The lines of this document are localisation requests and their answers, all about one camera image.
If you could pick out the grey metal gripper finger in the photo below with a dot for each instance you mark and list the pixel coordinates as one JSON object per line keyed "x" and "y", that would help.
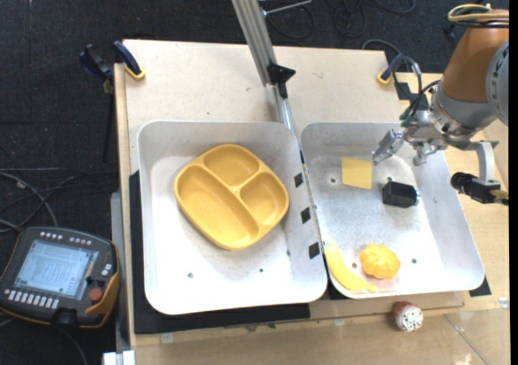
{"x": 386, "y": 147}
{"x": 421, "y": 155}

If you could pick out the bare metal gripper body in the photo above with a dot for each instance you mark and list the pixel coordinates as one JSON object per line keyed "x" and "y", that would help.
{"x": 429, "y": 128}

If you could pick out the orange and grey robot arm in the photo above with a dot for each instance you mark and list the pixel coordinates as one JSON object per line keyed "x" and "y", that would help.
{"x": 465, "y": 68}

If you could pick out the yellow cheese slice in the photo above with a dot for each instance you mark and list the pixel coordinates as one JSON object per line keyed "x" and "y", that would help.
{"x": 357, "y": 173}

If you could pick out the small black box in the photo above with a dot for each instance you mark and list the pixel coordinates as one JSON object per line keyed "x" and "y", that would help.
{"x": 398, "y": 194}

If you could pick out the white plastic tray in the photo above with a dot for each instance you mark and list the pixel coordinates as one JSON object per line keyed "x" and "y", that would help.
{"x": 182, "y": 274}
{"x": 364, "y": 226}

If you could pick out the yellow pumpkin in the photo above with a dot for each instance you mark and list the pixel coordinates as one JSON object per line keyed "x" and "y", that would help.
{"x": 379, "y": 261}

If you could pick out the yellow banana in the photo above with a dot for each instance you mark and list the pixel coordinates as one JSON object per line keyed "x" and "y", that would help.
{"x": 342, "y": 270}

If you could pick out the red and white can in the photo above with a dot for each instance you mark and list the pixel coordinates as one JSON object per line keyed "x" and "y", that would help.
{"x": 408, "y": 317}

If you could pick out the yellow divided plate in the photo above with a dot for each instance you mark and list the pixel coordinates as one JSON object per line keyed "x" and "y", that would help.
{"x": 210, "y": 201}

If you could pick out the pale wood board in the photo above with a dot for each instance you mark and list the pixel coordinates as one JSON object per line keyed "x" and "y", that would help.
{"x": 194, "y": 80}

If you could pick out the black cylinder on white bracket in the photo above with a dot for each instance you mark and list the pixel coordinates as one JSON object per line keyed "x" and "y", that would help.
{"x": 477, "y": 185}

